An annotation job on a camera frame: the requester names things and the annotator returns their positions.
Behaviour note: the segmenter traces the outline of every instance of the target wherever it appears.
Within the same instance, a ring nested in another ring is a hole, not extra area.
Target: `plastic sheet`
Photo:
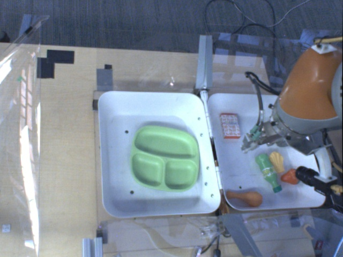
[[[0,235],[2,256],[39,252],[40,27],[36,18],[0,46]]]

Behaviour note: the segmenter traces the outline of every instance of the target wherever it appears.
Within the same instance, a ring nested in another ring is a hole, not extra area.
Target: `green plate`
[[[131,172],[143,186],[186,191],[198,179],[198,142],[189,133],[175,128],[144,126],[133,139]]]

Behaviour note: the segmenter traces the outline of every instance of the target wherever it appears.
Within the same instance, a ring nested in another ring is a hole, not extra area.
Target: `bottle cap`
[[[282,191],[282,187],[281,186],[276,186],[276,187],[273,188],[273,191],[274,191],[274,193],[280,192],[280,191]]]

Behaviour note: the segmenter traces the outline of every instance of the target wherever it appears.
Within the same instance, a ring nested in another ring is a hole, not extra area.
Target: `bottle label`
[[[263,174],[264,178],[272,176],[274,174],[274,169],[273,168],[265,168],[262,170],[262,174]]]

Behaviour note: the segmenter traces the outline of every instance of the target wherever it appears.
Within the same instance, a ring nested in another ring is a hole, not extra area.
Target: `green bottle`
[[[281,191],[282,187],[278,184],[277,174],[274,171],[274,166],[270,162],[268,155],[260,154],[255,158],[255,161],[264,179],[272,185],[274,193]]]

